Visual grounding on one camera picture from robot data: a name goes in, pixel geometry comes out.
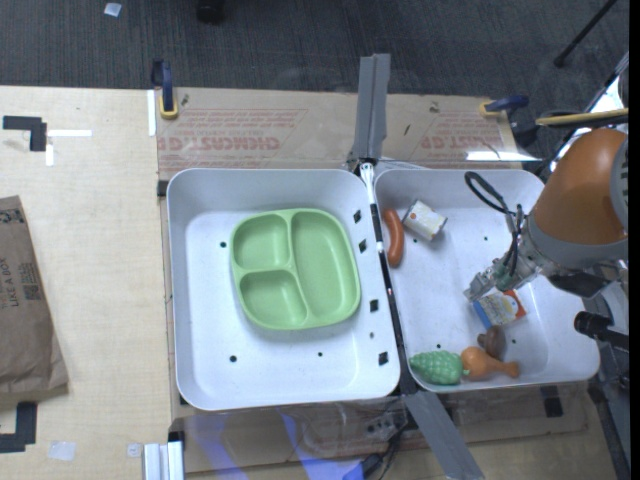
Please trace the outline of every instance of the brown toy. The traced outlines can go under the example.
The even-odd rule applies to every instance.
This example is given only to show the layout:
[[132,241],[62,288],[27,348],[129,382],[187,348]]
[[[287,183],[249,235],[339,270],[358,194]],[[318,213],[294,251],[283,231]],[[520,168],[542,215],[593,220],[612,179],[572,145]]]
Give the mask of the brown toy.
[[494,359],[502,360],[502,354],[507,346],[502,326],[492,325],[485,334],[478,334],[478,345]]
[[518,377],[520,375],[520,367],[515,361],[502,362],[491,357],[480,347],[467,347],[460,354],[462,358],[462,367],[469,371],[467,379],[480,379],[490,373],[506,373],[510,377]]

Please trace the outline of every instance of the small white can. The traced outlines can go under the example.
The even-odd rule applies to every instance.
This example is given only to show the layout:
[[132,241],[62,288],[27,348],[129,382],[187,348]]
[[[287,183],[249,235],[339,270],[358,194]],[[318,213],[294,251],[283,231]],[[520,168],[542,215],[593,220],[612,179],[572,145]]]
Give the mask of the small white can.
[[415,200],[402,218],[402,224],[431,241],[447,222],[447,217],[434,212],[422,201]]

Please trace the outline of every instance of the green corn toy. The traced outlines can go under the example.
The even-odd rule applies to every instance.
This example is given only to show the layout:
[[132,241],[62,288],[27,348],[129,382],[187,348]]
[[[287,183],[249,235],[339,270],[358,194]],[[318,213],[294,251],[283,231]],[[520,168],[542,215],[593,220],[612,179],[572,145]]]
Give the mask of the green corn toy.
[[459,354],[446,350],[421,352],[409,359],[412,370],[431,384],[458,384],[469,372],[462,367]]

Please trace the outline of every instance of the toy food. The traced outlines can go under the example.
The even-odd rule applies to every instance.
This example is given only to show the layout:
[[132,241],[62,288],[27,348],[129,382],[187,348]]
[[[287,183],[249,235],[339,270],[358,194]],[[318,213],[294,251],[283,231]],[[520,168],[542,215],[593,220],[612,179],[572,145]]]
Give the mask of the toy food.
[[510,377],[520,375],[520,367],[515,361],[502,362],[491,357],[480,347],[467,347],[460,354],[462,366],[469,371],[470,380],[483,378],[491,373],[506,373]]
[[458,384],[466,375],[458,354],[446,350],[421,352],[409,359],[409,365],[420,377],[431,384]]
[[485,334],[478,334],[478,345],[494,359],[502,359],[502,354],[507,346],[502,326],[492,325]]
[[382,218],[389,229],[389,235],[391,237],[391,244],[387,251],[387,261],[389,262],[389,266],[397,267],[400,264],[404,251],[404,228],[402,227],[402,221],[393,208],[384,210],[382,212]]

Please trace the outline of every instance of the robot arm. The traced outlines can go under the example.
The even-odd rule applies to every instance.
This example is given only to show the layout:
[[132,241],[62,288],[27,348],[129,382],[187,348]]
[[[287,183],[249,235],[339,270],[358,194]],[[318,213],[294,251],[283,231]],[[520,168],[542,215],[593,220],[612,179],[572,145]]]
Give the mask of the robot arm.
[[611,281],[590,273],[596,265],[628,261],[628,137],[599,128],[569,148],[520,227],[508,212],[514,241],[502,258],[473,278],[470,301],[493,287],[517,289],[543,275],[584,298]]

